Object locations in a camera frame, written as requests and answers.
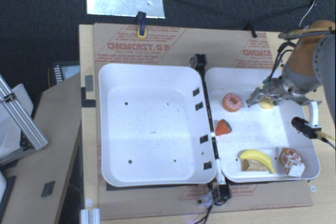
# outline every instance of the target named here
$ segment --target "wooden table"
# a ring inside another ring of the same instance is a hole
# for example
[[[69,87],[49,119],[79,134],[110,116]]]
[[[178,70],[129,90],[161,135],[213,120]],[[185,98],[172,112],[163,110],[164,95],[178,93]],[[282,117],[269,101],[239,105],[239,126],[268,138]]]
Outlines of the wooden table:
[[[277,38],[278,33],[266,33],[267,40],[273,58],[281,44]],[[94,27],[92,25],[80,26],[80,62],[81,62],[81,87],[85,87],[87,76],[95,74],[95,53],[94,53]],[[332,122],[325,98],[323,88],[320,87],[309,97],[315,100],[322,100],[319,106],[319,124],[326,133],[335,134],[335,126]],[[96,98],[95,89],[86,92],[86,99]],[[94,107],[82,108],[82,139],[83,139],[83,171],[84,171],[84,198],[86,209],[99,208],[99,192],[97,179],[97,137],[96,137],[96,111]],[[334,209],[336,205],[336,184],[335,184],[335,151],[327,144],[314,141],[319,157],[321,172],[320,175],[309,183],[316,187],[316,192],[311,193],[312,207],[298,207],[285,209],[267,209],[252,211],[235,211],[210,214],[207,223],[333,223],[336,219]],[[194,223],[203,215],[181,215],[168,217],[133,218],[102,221],[102,224],[148,224],[148,223]]]

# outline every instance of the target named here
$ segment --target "donut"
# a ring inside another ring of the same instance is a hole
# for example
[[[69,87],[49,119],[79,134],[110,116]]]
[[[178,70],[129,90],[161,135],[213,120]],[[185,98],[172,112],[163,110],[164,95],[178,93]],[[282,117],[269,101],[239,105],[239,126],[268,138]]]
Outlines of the donut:
[[[243,103],[238,95],[235,93],[228,93],[224,96],[222,105],[227,111],[236,112],[242,107]]]

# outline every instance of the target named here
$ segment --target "toy donut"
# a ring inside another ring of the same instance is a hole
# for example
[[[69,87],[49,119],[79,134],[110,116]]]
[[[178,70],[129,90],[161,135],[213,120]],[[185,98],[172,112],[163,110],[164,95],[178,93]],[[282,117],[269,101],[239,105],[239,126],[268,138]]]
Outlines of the toy donut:
[[[229,112],[236,112],[243,105],[242,100],[235,93],[228,93],[225,95],[222,100],[222,104],[223,107]]]

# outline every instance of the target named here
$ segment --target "banana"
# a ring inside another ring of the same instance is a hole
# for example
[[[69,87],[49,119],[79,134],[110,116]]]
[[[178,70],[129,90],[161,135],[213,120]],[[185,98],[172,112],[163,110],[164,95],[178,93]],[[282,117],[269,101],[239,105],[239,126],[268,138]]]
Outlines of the banana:
[[[272,160],[264,152],[259,150],[245,150],[239,156],[240,159],[252,159],[263,165],[265,165],[272,174],[275,173],[275,170],[272,167]]]

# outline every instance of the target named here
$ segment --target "dark floor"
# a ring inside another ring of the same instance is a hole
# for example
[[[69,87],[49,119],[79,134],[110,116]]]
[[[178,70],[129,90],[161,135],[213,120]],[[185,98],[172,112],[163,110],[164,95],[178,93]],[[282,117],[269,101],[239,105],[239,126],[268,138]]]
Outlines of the dark floor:
[[[310,2],[163,0],[166,19],[147,23],[215,29],[243,29],[251,23],[255,30],[283,31],[298,26]],[[335,21],[335,0],[317,0],[303,24],[322,18]],[[134,18],[87,15],[86,0],[0,0],[0,74],[11,87],[23,83],[37,99],[48,87],[48,68],[54,62],[78,60],[78,25],[95,22],[133,24]],[[78,180],[73,175],[61,223],[77,220]]]

